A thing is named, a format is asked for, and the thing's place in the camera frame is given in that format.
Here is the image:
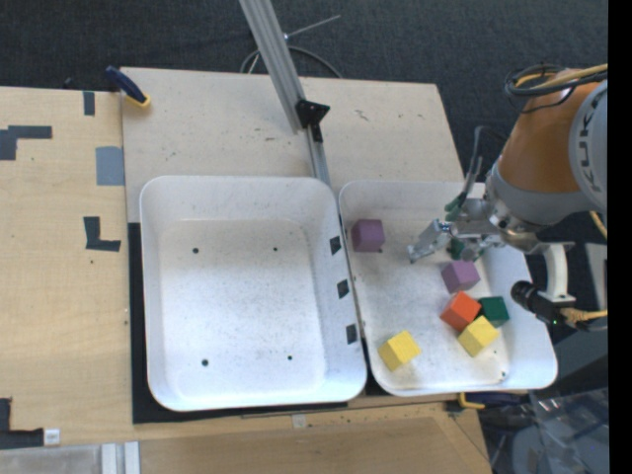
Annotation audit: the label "yellow cube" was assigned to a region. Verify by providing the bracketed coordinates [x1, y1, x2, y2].
[456, 315, 502, 358]
[377, 330, 423, 372]

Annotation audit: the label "white plastic tray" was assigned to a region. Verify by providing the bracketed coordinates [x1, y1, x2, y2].
[138, 174, 369, 413]
[338, 179, 560, 398]

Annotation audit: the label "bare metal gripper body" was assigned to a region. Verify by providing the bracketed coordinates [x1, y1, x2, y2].
[446, 196, 550, 256]

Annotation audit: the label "black cylinder on white bracket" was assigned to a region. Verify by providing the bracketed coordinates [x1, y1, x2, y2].
[510, 241, 578, 329]

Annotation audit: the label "pale wood board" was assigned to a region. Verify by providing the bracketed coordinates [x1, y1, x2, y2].
[119, 66, 489, 442]

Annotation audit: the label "orange cube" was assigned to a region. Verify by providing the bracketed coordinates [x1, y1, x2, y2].
[438, 290, 483, 334]

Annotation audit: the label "purple cube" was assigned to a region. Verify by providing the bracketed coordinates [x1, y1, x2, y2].
[439, 259, 482, 295]
[350, 218, 386, 254]

